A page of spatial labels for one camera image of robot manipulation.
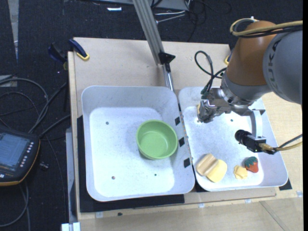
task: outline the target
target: wooden table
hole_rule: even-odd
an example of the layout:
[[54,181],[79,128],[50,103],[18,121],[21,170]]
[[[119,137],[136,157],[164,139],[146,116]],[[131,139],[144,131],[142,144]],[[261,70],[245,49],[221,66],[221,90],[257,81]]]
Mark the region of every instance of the wooden table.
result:
[[[99,215],[81,213],[77,118],[82,115],[83,90],[92,85],[164,86],[165,81],[147,41],[75,40],[90,55],[88,61],[83,61],[75,52],[68,53],[77,219],[82,230],[203,230],[204,227],[207,230],[303,230],[302,146],[282,152],[292,185],[289,190],[281,191],[278,187],[202,193],[193,190],[184,195],[185,204],[104,211]],[[197,51],[210,55],[214,72],[226,67],[224,60],[230,54],[225,44],[163,42],[163,45],[167,53],[176,56],[170,64],[175,93],[184,87],[204,86],[209,80],[194,62]],[[209,67],[205,58],[200,64]],[[219,85],[216,79],[213,86]],[[264,95],[262,100],[278,144],[302,133],[300,105],[282,100],[273,93]]]

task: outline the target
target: metal bracket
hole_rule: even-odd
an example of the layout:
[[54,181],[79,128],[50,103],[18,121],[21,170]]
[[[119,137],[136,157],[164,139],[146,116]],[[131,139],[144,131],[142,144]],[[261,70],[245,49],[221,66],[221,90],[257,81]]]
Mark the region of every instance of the metal bracket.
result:
[[262,114],[265,112],[265,110],[252,110],[252,112],[249,114],[250,120],[251,120],[251,133],[252,136],[255,138],[262,138],[263,133],[263,125],[262,125]]
[[161,64],[164,64],[166,67],[166,71],[168,73],[171,72],[171,68],[170,68],[170,62],[175,58],[174,55],[165,53],[165,52],[159,52],[158,57],[160,59]]

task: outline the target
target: black carpet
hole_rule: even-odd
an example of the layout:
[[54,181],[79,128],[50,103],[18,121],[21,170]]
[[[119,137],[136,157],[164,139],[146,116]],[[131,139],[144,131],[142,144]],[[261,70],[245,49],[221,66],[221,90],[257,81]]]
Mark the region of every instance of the black carpet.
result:
[[[12,32],[2,33],[2,18],[6,18],[6,25],[9,23],[7,5],[2,5],[3,0],[0,2],[0,44],[7,45],[1,48],[12,54]],[[108,7],[120,6],[120,12],[107,10]],[[229,44],[232,49],[237,39],[230,35],[229,28],[238,19],[254,16],[279,24],[303,18],[303,0],[194,0],[191,6],[192,13],[158,24],[162,40]],[[158,8],[153,11],[166,12]],[[159,21],[167,16],[157,15],[155,18]],[[0,52],[0,74],[7,74],[7,66],[16,67],[14,70],[18,77],[37,82],[51,96],[67,81],[67,71],[51,59],[48,47],[56,42],[66,52],[70,49],[67,41],[72,37],[145,40],[132,5],[87,0],[19,0],[18,66],[14,56],[6,59],[8,54]],[[17,88],[0,91],[24,93],[38,112],[43,108],[44,94],[32,83],[20,81]],[[46,118],[34,133],[40,134],[69,114],[69,100],[64,92],[62,90],[50,104]],[[6,95],[0,99],[0,115],[7,115],[0,118],[13,129],[29,131],[38,117],[31,101],[21,94]],[[67,198],[64,198],[66,143],[63,136],[69,126],[69,120],[66,120],[47,134],[50,141],[46,136],[43,138],[37,164],[26,178],[32,231],[58,231],[62,223],[68,222]],[[40,163],[47,164],[48,169],[42,170]],[[23,207],[24,201],[18,187],[0,189],[0,224],[18,217]],[[27,230],[26,214],[15,224],[0,230]]]
[[0,76],[15,74],[17,60],[8,0],[0,0]]

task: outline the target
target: aluminum rod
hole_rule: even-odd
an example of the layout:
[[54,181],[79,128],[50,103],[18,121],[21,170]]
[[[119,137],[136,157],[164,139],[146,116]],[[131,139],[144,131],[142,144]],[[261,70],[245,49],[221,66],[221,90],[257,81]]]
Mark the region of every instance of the aluminum rod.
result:
[[143,28],[145,37],[150,46],[156,65],[161,65],[164,72],[165,83],[168,88],[174,91],[171,72],[166,70],[166,66],[160,62],[158,54],[165,52],[161,41],[156,20],[154,19],[148,0],[132,0]]

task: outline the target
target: black mat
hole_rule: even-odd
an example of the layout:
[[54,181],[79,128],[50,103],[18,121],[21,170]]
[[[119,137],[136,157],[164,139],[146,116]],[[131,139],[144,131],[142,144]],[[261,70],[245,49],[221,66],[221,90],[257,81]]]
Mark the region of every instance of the black mat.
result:
[[[186,13],[183,17],[158,24],[162,40],[222,43],[233,48],[237,39],[230,35],[229,27],[238,19],[254,16],[278,24],[303,18],[303,0],[195,0],[193,5],[195,14]],[[110,12],[108,7],[122,7],[122,11]],[[154,9],[154,12],[166,10]],[[161,20],[165,16],[157,15],[155,18]],[[61,49],[67,51],[70,49],[67,41],[72,37],[145,39],[132,5],[86,0],[19,0],[18,30],[18,75],[38,82],[49,95],[67,80],[67,71],[61,64],[55,64],[48,55],[48,47],[52,42],[57,42]],[[37,87],[20,83],[16,90],[29,95],[38,109],[42,108],[40,103],[44,97]],[[69,101],[64,98],[62,91],[51,104],[43,126],[35,131],[37,134],[69,113],[68,110],[63,111],[64,102]],[[0,114],[26,107],[32,105],[20,95],[10,95],[0,100]],[[35,117],[34,108],[1,116],[10,127],[22,131],[29,130]],[[68,121],[57,126],[50,131],[49,138],[65,135],[68,126]],[[52,140],[50,144],[44,141],[38,164],[27,178],[32,231],[59,230],[60,225],[67,222],[62,187],[62,184],[66,187],[65,150],[64,138]],[[40,169],[41,162],[49,164],[48,170]],[[23,199],[18,188],[5,191],[5,199],[1,200],[4,201],[1,204],[6,208],[0,206],[0,214],[3,221],[9,221],[19,214],[20,209],[16,206],[22,208]],[[26,216],[4,230],[26,230]]]

